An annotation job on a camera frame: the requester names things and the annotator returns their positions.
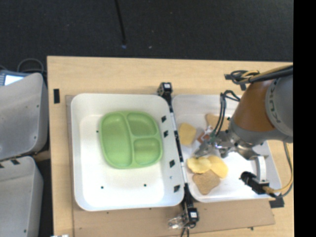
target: dark background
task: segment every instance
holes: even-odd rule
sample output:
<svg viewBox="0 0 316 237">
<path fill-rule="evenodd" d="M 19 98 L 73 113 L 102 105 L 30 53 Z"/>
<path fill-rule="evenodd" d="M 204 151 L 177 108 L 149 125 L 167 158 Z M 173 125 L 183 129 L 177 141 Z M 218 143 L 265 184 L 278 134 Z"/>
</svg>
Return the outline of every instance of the dark background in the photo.
<svg viewBox="0 0 316 237">
<path fill-rule="evenodd" d="M 47 55 L 293 61 L 294 0 L 118 2 L 123 31 L 115 0 L 0 0 L 0 65 L 15 71 L 35 58 L 46 68 Z M 47 237 L 49 160 L 39 168 Z"/>
</svg>

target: wooden table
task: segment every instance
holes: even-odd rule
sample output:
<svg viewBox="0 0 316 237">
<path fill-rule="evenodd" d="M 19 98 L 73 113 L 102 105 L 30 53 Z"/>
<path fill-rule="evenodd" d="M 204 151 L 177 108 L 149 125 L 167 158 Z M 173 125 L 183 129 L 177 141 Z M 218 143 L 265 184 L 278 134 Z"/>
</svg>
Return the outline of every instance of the wooden table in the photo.
<svg viewBox="0 0 316 237">
<path fill-rule="evenodd" d="M 167 229 L 166 220 L 180 206 L 108 212 L 86 212 L 73 199 L 69 161 L 66 96 L 79 93 L 154 94 L 161 82 L 171 82 L 173 95 L 220 94 L 240 87 L 225 80 L 235 70 L 261 72 L 289 63 L 135 58 L 48 56 L 50 154 L 52 171 L 53 228 L 55 235 L 69 236 L 179 236 Z M 283 145 L 270 141 L 282 184 L 290 171 Z M 195 237 L 294 236 L 293 191 L 285 207 L 270 209 L 268 199 L 195 203 L 201 220 L 191 229 Z"/>
</svg>

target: black connector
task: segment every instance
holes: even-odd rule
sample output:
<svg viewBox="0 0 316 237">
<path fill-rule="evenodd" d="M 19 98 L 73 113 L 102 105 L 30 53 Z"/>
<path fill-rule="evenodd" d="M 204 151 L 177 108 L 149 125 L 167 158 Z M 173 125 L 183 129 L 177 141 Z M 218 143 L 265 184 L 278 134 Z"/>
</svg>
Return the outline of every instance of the black connector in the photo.
<svg viewBox="0 0 316 237">
<path fill-rule="evenodd" d="M 248 186 L 252 188 L 252 190 L 257 194 L 265 194 L 266 191 L 263 189 L 264 186 L 269 186 L 269 183 L 258 183 L 256 180 L 256 175 L 250 172 L 243 172 L 241 174 L 241 180 Z"/>
</svg>

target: yellow cable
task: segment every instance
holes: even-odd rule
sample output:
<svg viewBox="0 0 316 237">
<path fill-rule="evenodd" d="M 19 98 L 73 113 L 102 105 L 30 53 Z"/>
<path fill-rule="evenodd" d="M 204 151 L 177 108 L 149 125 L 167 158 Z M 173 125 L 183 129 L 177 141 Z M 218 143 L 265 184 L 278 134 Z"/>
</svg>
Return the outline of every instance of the yellow cable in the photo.
<svg viewBox="0 0 316 237">
<path fill-rule="evenodd" d="M 290 165 L 290 168 L 291 168 L 291 179 L 290 179 L 290 181 L 288 182 L 287 185 L 285 185 L 284 187 L 282 187 L 282 188 L 280 188 L 280 189 L 276 189 L 276 190 L 275 190 L 275 189 L 270 188 L 270 187 L 268 187 L 268 186 L 264 186 L 263 189 L 265 190 L 265 192 L 266 192 L 267 194 L 270 194 L 270 193 L 277 193 L 277 192 L 282 192 L 282 191 L 284 191 L 284 190 L 288 190 L 289 187 L 290 187 L 290 186 L 292 185 L 292 183 L 293 183 L 293 179 L 294 179 L 293 165 L 292 165 L 292 162 L 291 162 L 291 156 L 290 156 L 290 154 L 289 154 L 289 152 L 288 152 L 287 143 L 284 143 L 284 147 L 285 147 L 285 153 L 286 153 L 286 155 L 287 155 L 287 157 L 288 157 L 288 159 L 289 159 L 289 165 Z"/>
</svg>

